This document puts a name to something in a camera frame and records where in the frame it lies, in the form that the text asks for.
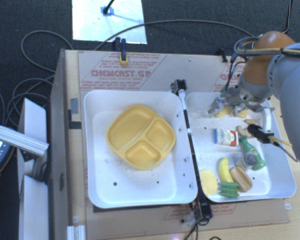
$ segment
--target toy food item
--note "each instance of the toy food item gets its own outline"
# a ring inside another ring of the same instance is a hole
[[[248,115],[248,112],[249,112],[248,109],[244,109],[244,110],[240,111],[240,114],[238,115],[238,117],[246,118],[247,115]],[[223,109],[220,112],[218,112],[214,115],[214,117],[221,118],[221,117],[224,117],[226,115],[233,115],[233,114],[234,114],[233,110],[231,110],[228,106],[224,106]]]
[[[254,119],[246,119],[244,120],[248,125],[259,125],[258,122]]]
[[[239,196],[238,186],[239,184],[236,182],[221,182],[219,195],[226,198],[237,198]]]
[[[222,158],[219,163],[219,174],[222,182],[234,182],[229,172],[229,160]]]
[[[246,136],[247,138],[252,138],[253,137],[252,134],[250,132],[248,132],[248,129],[247,128],[243,129],[241,127],[241,125],[237,126],[236,131],[238,132],[238,134],[240,136]]]
[[[218,190],[218,181],[214,172],[211,170],[203,169],[200,170],[199,173],[204,193],[207,196],[215,194]]]
[[[239,142],[242,144],[243,146],[243,152],[244,153],[252,153],[256,155],[257,158],[257,163],[256,165],[254,165],[252,167],[252,170],[256,171],[261,169],[262,167],[266,166],[266,162],[261,158],[260,153],[257,151],[257,149],[255,148],[254,145],[251,145],[248,141],[247,141],[247,137],[243,136],[239,139]]]
[[[235,165],[246,171],[247,169],[255,166],[257,162],[258,158],[254,153],[246,152],[236,161]]]
[[[234,182],[239,184],[238,189],[240,192],[247,192],[252,188],[251,179],[240,167],[232,168],[230,174]]]
[[[238,145],[238,133],[235,130],[214,130],[214,142],[215,144],[235,147]]]
[[[139,170],[156,167],[176,142],[172,127],[147,106],[136,104],[123,111],[106,131],[110,148]]]

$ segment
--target small box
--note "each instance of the small box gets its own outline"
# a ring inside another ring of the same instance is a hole
[[[238,145],[238,133],[235,130],[214,130],[215,144],[236,147]]]

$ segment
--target wire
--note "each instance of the wire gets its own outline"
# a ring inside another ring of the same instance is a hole
[[[140,27],[143,27],[143,26],[165,24],[165,23],[203,23],[203,24],[221,25],[221,26],[234,28],[236,30],[239,30],[239,31],[247,34],[248,36],[254,37],[254,35],[249,33],[248,31],[246,31],[246,30],[244,30],[240,27],[237,27],[235,25],[228,24],[228,23],[223,23],[223,22],[218,22],[218,21],[213,21],[213,20],[201,20],[201,19],[168,19],[168,20],[159,20],[159,21],[146,22],[146,23],[142,23],[142,24],[139,24],[139,25],[128,27],[124,30],[119,31],[118,33],[115,33],[114,35],[110,36],[109,38],[107,38],[105,41],[103,41],[101,44],[99,44],[96,48],[94,48],[93,51],[99,50],[109,40],[111,40],[111,39],[117,37],[118,35],[120,35],[122,33],[125,33],[127,31],[130,31],[130,30],[133,30],[133,29],[136,29],[136,28],[140,28]]]
[[[200,220],[198,221],[194,226],[193,228],[190,230],[190,232],[186,235],[186,237],[184,238],[184,240],[188,240],[189,237],[193,234],[193,232],[195,231],[195,240],[198,239],[198,234],[199,234],[199,229],[198,229],[198,226],[206,226],[208,223],[209,223],[210,219],[208,220]]]
[[[222,90],[223,93],[227,93],[227,90],[228,90],[229,85],[230,85],[231,78],[232,78],[232,76],[234,75],[237,66],[238,66],[239,64],[242,64],[242,63],[246,63],[246,62],[245,62],[245,61],[239,61],[239,62],[237,62],[234,66],[233,66],[234,62],[231,62],[230,70],[229,70],[229,75],[228,75],[228,81],[226,82],[226,84],[225,84],[225,86],[224,86],[224,88],[223,88],[223,90]]]
[[[16,95],[15,97],[13,97],[13,98],[9,101],[8,106],[6,107],[6,109],[9,111],[9,107],[10,107],[11,103],[12,103],[15,99],[17,99],[18,97],[26,96],[26,95],[37,96],[37,97],[44,98],[44,99],[46,99],[46,100],[48,99],[47,97],[45,97],[45,96],[43,96],[43,95],[41,95],[41,94],[38,94],[38,93],[34,93],[34,92],[25,92],[25,93],[21,93],[21,94]],[[8,118],[8,120],[9,120],[15,127],[18,127],[18,125],[11,119],[10,115],[11,115],[11,113],[7,113],[7,118]]]
[[[44,162],[44,163],[41,165],[39,175],[42,174],[44,166],[47,166],[47,165],[48,165],[48,161]]]
[[[293,0],[289,0],[288,14],[286,16],[285,30],[282,32],[284,34],[289,33],[290,17],[291,17],[291,8]]]
[[[295,156],[296,158],[293,157],[292,154],[290,154],[283,146],[281,146],[278,142],[274,141],[272,143],[273,145],[275,145],[276,147],[282,149],[293,161],[295,161],[296,163],[299,161],[299,158],[297,156]]]
[[[55,32],[52,32],[52,31],[48,31],[48,30],[35,30],[35,31],[32,31],[32,32],[30,32],[30,33],[28,33],[28,34],[26,34],[26,35],[24,36],[24,38],[23,38],[22,41],[21,41],[21,52],[22,52],[23,56],[24,56],[31,64],[37,66],[38,68],[40,68],[40,69],[42,69],[42,70],[45,70],[45,71],[48,71],[48,72],[54,73],[54,72],[55,72],[54,70],[52,70],[52,69],[50,69],[50,68],[47,68],[47,67],[45,67],[45,66],[42,66],[42,65],[40,65],[40,64],[38,64],[38,63],[36,63],[36,62],[34,62],[34,61],[33,61],[32,59],[30,59],[30,58],[26,55],[26,53],[25,53],[25,50],[24,50],[24,42],[25,42],[25,40],[26,40],[29,36],[31,36],[31,35],[33,35],[33,34],[37,34],[37,33],[47,33],[47,34],[56,36],[56,37],[58,37],[58,38],[61,38],[61,39],[62,39],[62,40],[70,47],[71,50],[73,50],[74,48],[73,48],[73,46],[71,45],[71,43],[70,43],[67,39],[65,39],[63,36],[61,36],[61,35],[58,34],[58,33],[55,33]]]
[[[184,238],[184,240],[188,240],[189,237],[192,235],[192,233],[196,231],[196,235],[195,235],[195,239],[198,239],[198,223],[196,223],[193,228],[190,230],[190,232],[186,235],[186,237]]]
[[[264,49],[245,49],[245,46],[257,41],[257,37],[244,37],[238,40],[233,50],[240,56],[258,56],[258,55],[286,55],[300,56],[300,49],[287,48],[264,48]]]
[[[0,92],[0,100],[1,100],[1,103],[2,103],[2,125],[5,124],[5,119],[6,119],[6,105],[5,105],[5,100]]]
[[[47,83],[47,84],[50,84],[50,85],[52,86],[53,84],[52,84],[51,82],[48,81],[48,80],[49,80],[50,78],[52,78],[52,77],[53,77],[53,76],[50,76],[50,77],[48,77],[48,78],[46,78],[46,79],[43,79],[43,78],[29,78],[29,79],[26,79],[26,80],[21,81],[21,82],[18,83],[18,85],[13,89],[13,92],[12,92],[12,98],[15,97],[15,94],[16,94],[16,91],[17,91],[18,87],[19,87],[20,85],[22,85],[23,83],[28,82],[28,81],[41,81],[40,83],[37,83],[37,84],[33,85],[31,88],[29,88],[28,90],[26,90],[26,91],[24,92],[24,94],[26,94],[26,93],[32,91],[34,88],[36,88],[37,86],[39,86],[39,85],[42,84],[42,83]],[[14,107],[14,109],[15,109],[15,111],[17,112],[18,115],[20,115],[20,111],[19,111],[18,108],[17,108],[17,103],[18,103],[19,101],[20,101],[20,100],[18,100],[18,101],[13,101],[13,107]]]

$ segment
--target yellow plastic plate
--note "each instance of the yellow plastic plate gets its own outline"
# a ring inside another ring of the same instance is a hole
[[[132,105],[123,111],[106,131],[111,149],[139,170],[156,167],[176,142],[172,127],[145,105]]]

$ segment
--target toy banana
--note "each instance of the toy banana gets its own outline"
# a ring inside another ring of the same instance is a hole
[[[227,157],[222,158],[219,163],[219,174],[222,182],[234,182],[229,172],[229,160]]]

